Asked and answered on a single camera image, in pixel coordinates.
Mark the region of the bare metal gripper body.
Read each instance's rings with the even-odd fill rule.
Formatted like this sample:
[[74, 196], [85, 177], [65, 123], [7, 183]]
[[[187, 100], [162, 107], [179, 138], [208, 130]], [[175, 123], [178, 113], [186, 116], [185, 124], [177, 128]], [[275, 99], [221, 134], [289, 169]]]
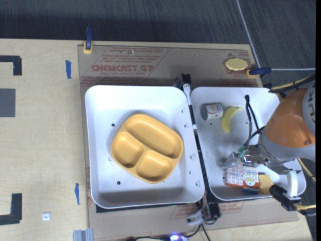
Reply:
[[263, 145], [249, 145], [240, 148], [240, 159], [248, 165], [263, 164], [277, 165], [277, 160], [264, 148]]

